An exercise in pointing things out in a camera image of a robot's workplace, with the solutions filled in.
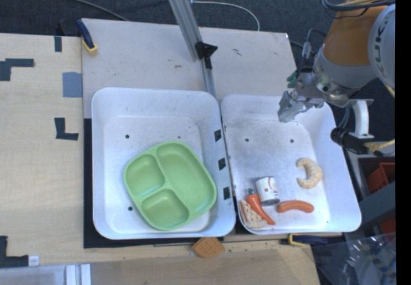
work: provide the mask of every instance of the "tin can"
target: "tin can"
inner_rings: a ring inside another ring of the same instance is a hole
[[[274,177],[265,177],[256,181],[257,194],[262,205],[273,205],[280,201]]]

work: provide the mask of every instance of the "green plate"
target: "green plate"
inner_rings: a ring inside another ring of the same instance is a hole
[[[168,141],[130,160],[123,173],[128,194],[154,228],[172,230],[208,211],[216,185],[189,146]]]

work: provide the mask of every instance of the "cookie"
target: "cookie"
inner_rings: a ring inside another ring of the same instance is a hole
[[[224,246],[216,237],[200,238],[191,249],[199,257],[214,257],[224,252]]]

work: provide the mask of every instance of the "toy vegetable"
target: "toy vegetable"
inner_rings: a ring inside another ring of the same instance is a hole
[[[263,207],[258,198],[258,194],[253,194],[252,189],[249,189],[249,195],[245,199],[251,208],[256,211],[269,225],[275,225],[275,222],[270,216],[264,211]]]

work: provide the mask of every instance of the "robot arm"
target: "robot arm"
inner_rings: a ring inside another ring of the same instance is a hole
[[[395,91],[395,0],[347,0],[338,5],[321,1],[338,12],[313,67],[298,69],[293,75],[293,91],[283,94],[279,120],[289,122],[324,102],[352,108],[355,131],[336,128],[331,138],[354,153],[368,153],[375,148],[370,146],[374,137],[368,133],[367,107],[372,100],[351,96],[376,77],[392,94]]]

